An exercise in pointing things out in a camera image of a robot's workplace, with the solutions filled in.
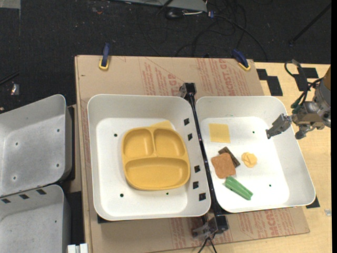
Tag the brown cardboard board, red print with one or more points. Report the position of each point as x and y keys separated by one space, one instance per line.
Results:
x=158 y=75

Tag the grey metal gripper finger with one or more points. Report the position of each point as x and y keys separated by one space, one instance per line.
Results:
x=279 y=125
x=302 y=133

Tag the yellow round biscuit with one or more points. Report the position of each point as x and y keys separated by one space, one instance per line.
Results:
x=249 y=160

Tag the yellow cheese slice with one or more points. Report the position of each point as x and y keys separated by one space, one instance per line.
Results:
x=219 y=133

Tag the yellow divided plate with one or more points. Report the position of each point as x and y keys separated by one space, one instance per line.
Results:
x=155 y=167

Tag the dark brown chocolate bar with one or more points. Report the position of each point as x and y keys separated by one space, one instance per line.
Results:
x=234 y=158

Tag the thin black rod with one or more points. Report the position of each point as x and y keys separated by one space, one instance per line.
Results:
x=204 y=151

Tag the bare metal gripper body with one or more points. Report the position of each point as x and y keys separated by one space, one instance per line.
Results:
x=310 y=117

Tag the green ridged block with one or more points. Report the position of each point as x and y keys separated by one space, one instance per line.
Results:
x=238 y=188

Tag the orange-brown square cracker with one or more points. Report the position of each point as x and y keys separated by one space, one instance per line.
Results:
x=223 y=165

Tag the white plastic tray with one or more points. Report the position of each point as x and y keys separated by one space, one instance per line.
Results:
x=268 y=167
x=110 y=167
x=31 y=225
x=31 y=146

